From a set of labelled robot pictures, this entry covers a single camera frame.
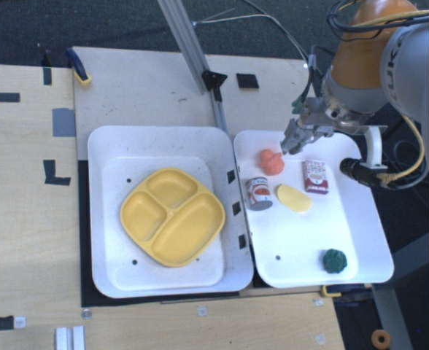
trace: toy peach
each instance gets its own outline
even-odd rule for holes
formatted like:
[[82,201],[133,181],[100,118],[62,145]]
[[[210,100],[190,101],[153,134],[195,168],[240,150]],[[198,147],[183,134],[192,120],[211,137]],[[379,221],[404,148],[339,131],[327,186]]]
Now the toy peach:
[[262,150],[260,152],[260,167],[266,175],[280,174],[285,167],[282,153],[273,153],[270,149]]

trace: white plastic tray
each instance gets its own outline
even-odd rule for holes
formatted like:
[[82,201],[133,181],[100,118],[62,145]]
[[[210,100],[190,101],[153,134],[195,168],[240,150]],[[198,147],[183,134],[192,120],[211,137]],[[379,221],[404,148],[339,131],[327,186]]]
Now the white plastic tray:
[[[231,292],[253,275],[235,172],[232,143],[213,127],[104,126],[88,140],[92,273],[96,287],[111,298]],[[197,178],[221,201],[226,221],[216,239],[189,265],[163,266],[134,243],[120,224],[128,194],[154,171],[180,168]]]
[[[305,146],[297,155],[284,155],[285,169],[266,176],[259,166],[263,149],[281,152],[282,131],[242,131],[234,139],[241,190],[247,199],[245,183],[256,176],[268,179],[273,206],[253,211],[245,204],[247,221],[262,279],[278,288],[323,284],[376,283],[393,274],[393,260],[383,233],[371,190],[343,175],[339,164],[344,158],[359,158],[355,142],[335,133]],[[312,207],[297,213],[283,206],[276,188],[288,184],[305,193],[302,162],[326,163],[329,193],[307,193]],[[327,273],[322,256],[338,249],[347,256],[341,273]]]

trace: tin can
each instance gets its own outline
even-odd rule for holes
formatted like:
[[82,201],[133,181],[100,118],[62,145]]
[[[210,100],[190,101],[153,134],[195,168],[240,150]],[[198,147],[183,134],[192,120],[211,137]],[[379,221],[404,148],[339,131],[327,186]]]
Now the tin can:
[[247,181],[246,187],[252,210],[265,210],[273,205],[270,189],[268,188],[268,180],[265,177],[252,178]]

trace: small carton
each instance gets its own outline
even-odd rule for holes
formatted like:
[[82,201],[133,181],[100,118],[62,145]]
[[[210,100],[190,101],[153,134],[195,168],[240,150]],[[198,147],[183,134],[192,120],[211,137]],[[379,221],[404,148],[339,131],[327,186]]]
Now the small carton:
[[323,195],[328,193],[325,163],[319,160],[305,160],[303,167],[305,191]]

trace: yellow divided plate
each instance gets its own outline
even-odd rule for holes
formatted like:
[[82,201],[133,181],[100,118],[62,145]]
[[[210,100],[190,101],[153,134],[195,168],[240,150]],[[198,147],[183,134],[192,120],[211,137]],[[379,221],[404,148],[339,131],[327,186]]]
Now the yellow divided plate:
[[217,197],[178,168],[162,168],[135,187],[120,207],[127,234],[153,259],[181,267],[197,258],[223,228]]

